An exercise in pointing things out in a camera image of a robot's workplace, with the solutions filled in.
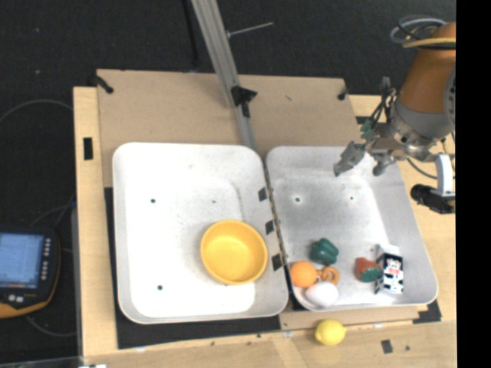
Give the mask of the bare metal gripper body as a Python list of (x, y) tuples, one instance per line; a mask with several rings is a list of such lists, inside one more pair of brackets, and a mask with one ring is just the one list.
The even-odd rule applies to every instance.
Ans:
[(376, 123), (364, 127), (365, 149), (376, 159), (404, 160), (413, 158), (429, 163), (437, 158), (431, 148), (436, 140), (421, 136), (406, 125)]

